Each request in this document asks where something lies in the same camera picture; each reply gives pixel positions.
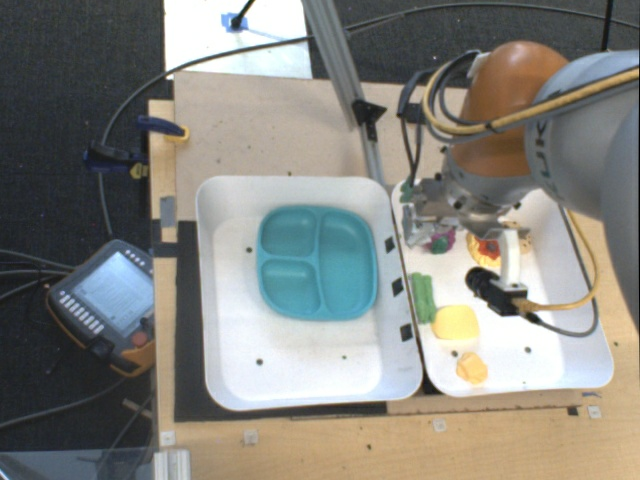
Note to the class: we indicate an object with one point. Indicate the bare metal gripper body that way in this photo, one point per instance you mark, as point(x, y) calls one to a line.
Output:
point(442, 202)

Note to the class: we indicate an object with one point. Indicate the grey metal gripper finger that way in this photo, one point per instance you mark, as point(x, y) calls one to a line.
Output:
point(409, 228)
point(423, 233)

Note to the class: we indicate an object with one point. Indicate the green toy pea pod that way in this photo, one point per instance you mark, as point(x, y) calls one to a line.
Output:
point(424, 295)

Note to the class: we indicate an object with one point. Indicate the brown cardboard board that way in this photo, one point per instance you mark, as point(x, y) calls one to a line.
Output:
point(260, 128)

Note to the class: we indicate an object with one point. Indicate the purple toy grapes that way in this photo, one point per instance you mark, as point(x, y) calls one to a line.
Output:
point(442, 242)

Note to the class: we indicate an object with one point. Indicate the small yellow toy lump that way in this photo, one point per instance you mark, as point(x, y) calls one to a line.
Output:
point(472, 368)

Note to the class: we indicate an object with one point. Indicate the orange toy pizza slice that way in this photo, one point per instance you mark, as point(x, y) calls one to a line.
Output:
point(484, 253)

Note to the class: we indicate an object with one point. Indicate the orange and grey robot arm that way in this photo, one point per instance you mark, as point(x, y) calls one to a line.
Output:
point(575, 133)

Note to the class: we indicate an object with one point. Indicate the yellow toy cheese slice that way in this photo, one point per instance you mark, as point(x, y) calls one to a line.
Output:
point(455, 323)

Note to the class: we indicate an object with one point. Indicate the white plastic tray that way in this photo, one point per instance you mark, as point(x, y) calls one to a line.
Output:
point(300, 363)
point(545, 363)

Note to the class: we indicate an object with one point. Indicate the blue divided plate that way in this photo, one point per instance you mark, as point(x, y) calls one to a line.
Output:
point(345, 268)

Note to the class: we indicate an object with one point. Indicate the tan toy biscuit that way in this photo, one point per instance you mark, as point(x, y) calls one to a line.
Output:
point(524, 240)

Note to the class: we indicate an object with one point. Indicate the black cylinder on white bracket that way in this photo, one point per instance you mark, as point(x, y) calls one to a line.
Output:
point(504, 293)

